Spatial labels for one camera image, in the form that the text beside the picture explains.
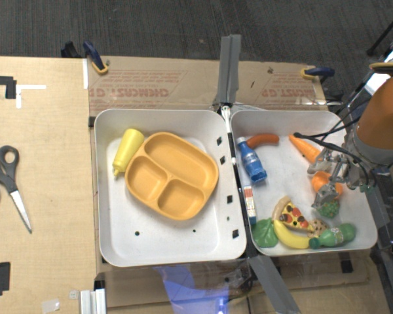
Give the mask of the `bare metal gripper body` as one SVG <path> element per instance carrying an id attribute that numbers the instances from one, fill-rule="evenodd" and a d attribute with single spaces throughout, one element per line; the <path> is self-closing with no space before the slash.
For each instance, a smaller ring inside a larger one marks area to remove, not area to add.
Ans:
<path id="1" fill-rule="evenodd" d="M 361 141 L 345 141 L 337 156 L 337 176 L 346 186 L 354 190 L 371 190 L 377 184 L 373 168 L 377 165 L 374 156 L 376 149 Z"/>

